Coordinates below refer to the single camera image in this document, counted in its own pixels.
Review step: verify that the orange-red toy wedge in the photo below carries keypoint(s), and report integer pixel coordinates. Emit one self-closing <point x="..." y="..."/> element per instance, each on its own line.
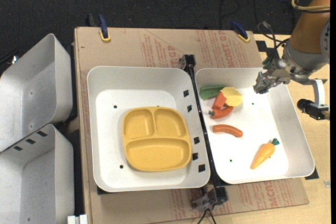
<point x="219" y="102"/>

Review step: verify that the yellow divided plate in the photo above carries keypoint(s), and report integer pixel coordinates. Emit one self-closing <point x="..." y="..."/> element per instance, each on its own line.
<point x="157" y="150"/>

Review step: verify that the yellow toy cheese wedge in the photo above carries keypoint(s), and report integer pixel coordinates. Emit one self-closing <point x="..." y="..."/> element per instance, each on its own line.
<point x="232" y="97"/>

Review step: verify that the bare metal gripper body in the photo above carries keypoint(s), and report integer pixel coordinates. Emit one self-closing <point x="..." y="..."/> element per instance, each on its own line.
<point x="278" y="74"/>

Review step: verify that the black cylinder on white bracket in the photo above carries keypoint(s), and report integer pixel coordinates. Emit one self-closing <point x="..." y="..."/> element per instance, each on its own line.
<point x="313" y="107"/>

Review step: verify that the white plastic tray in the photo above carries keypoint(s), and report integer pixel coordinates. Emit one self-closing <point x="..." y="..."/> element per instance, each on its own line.
<point x="34" y="86"/>
<point x="36" y="181"/>
<point x="110" y="139"/>
<point x="262" y="120"/>

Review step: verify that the thin black rod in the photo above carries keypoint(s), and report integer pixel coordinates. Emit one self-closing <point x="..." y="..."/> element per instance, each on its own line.
<point x="203" y="118"/>

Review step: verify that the orange-red toy sausage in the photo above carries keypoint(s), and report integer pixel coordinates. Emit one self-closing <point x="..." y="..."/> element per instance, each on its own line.
<point x="227" y="130"/>

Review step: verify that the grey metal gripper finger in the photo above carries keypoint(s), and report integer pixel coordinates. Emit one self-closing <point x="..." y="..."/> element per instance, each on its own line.
<point x="257" y="86"/>
<point x="265" y="87"/>

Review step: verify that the brown cardboard board red print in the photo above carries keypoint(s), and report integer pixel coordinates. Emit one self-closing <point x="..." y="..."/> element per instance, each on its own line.
<point x="147" y="47"/>

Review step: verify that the orange toy carrot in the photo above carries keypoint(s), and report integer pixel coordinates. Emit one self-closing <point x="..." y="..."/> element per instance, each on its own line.
<point x="263" y="154"/>

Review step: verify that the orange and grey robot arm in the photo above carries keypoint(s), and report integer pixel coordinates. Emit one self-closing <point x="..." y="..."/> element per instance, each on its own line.
<point x="309" y="31"/>

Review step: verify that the red toy chili pepper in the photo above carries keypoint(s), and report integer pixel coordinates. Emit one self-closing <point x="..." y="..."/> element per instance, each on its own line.
<point x="223" y="112"/>

